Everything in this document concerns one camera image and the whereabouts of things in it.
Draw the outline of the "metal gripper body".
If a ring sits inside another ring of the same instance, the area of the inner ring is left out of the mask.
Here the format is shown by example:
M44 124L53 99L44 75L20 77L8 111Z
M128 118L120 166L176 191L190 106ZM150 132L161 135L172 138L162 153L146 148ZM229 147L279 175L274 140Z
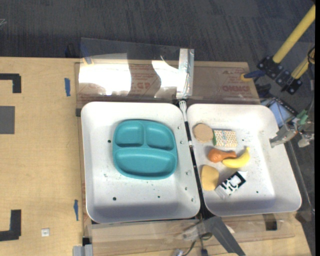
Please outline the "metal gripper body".
M305 124L297 123L297 130L301 135L311 136L315 133L315 122L309 120Z

